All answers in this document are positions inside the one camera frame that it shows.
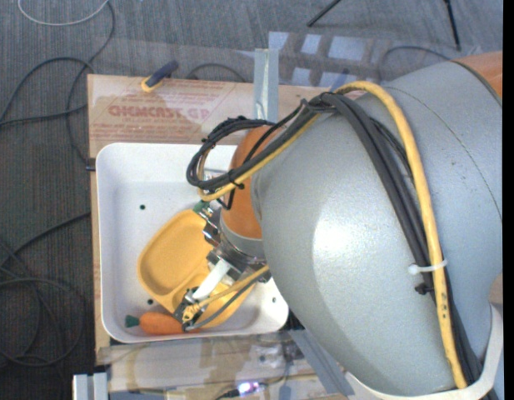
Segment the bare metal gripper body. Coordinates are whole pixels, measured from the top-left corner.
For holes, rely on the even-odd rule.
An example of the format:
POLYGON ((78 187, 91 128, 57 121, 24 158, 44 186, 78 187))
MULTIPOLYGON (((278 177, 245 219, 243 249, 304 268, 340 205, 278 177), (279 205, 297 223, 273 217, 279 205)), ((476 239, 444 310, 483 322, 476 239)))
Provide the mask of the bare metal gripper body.
POLYGON ((225 263, 227 275, 233 281, 248 277, 267 264, 262 240, 231 230, 220 208, 206 207, 200 215, 206 221, 204 238, 212 245, 207 260, 214 266, 225 263))

